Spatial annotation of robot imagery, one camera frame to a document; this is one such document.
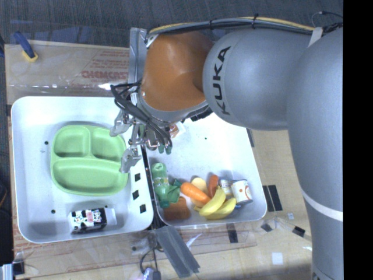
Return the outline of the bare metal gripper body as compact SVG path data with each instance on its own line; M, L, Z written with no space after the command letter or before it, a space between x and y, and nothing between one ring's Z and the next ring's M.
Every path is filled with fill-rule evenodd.
M145 147L151 151L172 151L173 142L168 126L158 125L154 121L145 124L136 119L131 120L130 126L132 134L128 141L128 148Z

